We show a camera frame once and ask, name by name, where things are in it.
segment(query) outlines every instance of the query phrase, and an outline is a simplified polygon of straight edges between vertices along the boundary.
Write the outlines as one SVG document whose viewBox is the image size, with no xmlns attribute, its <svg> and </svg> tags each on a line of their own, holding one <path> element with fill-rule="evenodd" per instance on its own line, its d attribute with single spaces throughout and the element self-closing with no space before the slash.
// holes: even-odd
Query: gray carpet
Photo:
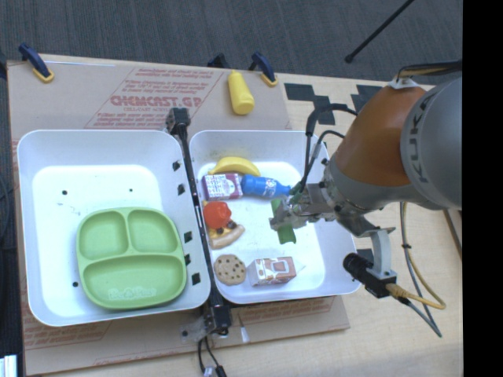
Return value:
<svg viewBox="0 0 503 377">
<path fill-rule="evenodd" d="M 0 0 L 0 49 L 10 60 L 20 59 L 17 48 L 26 42 L 40 53 L 194 66 L 224 53 L 238 69 L 248 68 L 258 50 L 276 72 L 378 81 L 406 65 L 460 60 L 463 0 L 414 0 L 352 63 L 344 61 L 407 1 Z M 417 80 L 436 84 L 453 77 Z M 0 236 L 2 357 L 22 351 L 4 80 L 0 127 L 0 174 L 8 190 L 5 197 L 0 189 L 0 228 L 7 225 Z"/>
</svg>

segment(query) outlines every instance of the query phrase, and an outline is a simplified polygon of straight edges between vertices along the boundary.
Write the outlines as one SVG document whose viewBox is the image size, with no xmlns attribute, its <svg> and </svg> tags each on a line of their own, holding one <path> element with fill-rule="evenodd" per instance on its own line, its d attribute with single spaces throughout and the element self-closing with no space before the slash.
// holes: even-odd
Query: yellow cable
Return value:
<svg viewBox="0 0 503 377">
<path fill-rule="evenodd" d="M 402 209 L 403 209 L 403 214 L 402 214 L 402 216 L 403 216 L 403 225 L 402 225 L 402 227 L 403 227 L 403 230 L 402 230 L 403 246 L 404 246 L 405 250 L 407 251 L 407 254 L 409 255 L 410 264 L 414 268 L 414 272 L 416 273 L 420 282 L 423 284 L 423 286 L 426 288 L 426 290 L 430 293 L 430 295 L 436 299 L 438 304 L 434 303 L 430 300 L 427 300 L 426 298 L 422 298 L 420 296 L 414 295 L 414 294 L 408 292 L 403 287 L 400 287 L 397 284 L 387 284 L 386 289 L 391 293 L 391 295 L 394 298 L 411 298 L 413 300 L 417 300 L 418 302 L 424 303 L 427 306 L 434 307 L 435 309 L 444 310 L 446 308 L 446 303 L 426 283 L 426 281 L 422 277 L 421 273 L 419 272 L 419 269 L 417 268 L 416 263 L 414 262 L 414 260 L 412 258 L 412 254 L 409 250 L 410 245 L 407 243 L 406 231 L 405 231 L 406 204 L 407 203 L 403 203 L 403 206 L 402 206 Z"/>
</svg>

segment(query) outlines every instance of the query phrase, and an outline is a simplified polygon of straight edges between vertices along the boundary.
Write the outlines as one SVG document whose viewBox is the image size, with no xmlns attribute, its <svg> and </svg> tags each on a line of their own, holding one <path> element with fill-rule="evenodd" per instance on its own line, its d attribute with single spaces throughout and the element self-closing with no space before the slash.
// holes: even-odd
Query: cardboard sheet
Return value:
<svg viewBox="0 0 503 377">
<path fill-rule="evenodd" d="M 183 341 L 180 327 L 195 321 L 198 309 L 63 328 L 33 317 L 24 271 L 17 143 L 41 129 L 162 130 L 173 107 L 189 109 L 189 137 L 200 130 L 290 130 L 282 85 L 270 88 L 259 72 L 243 71 L 255 108 L 239 116 L 230 105 L 230 70 L 41 56 L 55 74 L 48 84 L 33 75 L 28 62 L 8 63 L 27 375 L 196 351 L 195 342 Z M 232 314 L 229 335 L 214 337 L 214 346 L 349 328 L 341 297 L 242 306 Z"/>
</svg>

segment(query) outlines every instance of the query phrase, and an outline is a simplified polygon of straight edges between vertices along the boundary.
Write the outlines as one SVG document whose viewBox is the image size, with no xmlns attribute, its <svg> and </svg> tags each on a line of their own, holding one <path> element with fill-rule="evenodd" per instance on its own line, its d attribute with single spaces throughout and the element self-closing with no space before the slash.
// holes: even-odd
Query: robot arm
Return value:
<svg viewBox="0 0 503 377">
<path fill-rule="evenodd" d="M 388 233 L 365 215 L 389 203 L 409 202 L 461 210 L 462 77 L 428 92 L 410 79 L 382 88 L 360 111 L 326 163 L 319 183 L 284 199 L 270 219 L 272 229 L 325 219 L 356 237 L 369 236 L 374 262 L 351 253 L 345 269 L 376 297 L 395 282 Z"/>
</svg>

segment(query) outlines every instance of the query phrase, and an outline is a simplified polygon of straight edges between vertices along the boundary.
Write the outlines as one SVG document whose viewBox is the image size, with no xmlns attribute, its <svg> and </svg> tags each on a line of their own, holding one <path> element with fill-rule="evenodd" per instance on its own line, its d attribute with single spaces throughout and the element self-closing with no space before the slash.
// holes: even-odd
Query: black pole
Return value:
<svg viewBox="0 0 503 377">
<path fill-rule="evenodd" d="M 354 57 L 365 47 L 367 46 L 379 33 L 382 32 L 385 27 L 387 27 L 404 9 L 406 9 L 414 0 L 407 0 L 402 7 L 400 7 L 397 11 L 395 11 L 387 20 L 383 22 L 383 24 L 378 27 L 373 34 L 371 34 L 363 43 L 357 47 L 352 53 L 348 54 L 344 61 L 346 63 L 350 63 L 353 61 Z"/>
</svg>

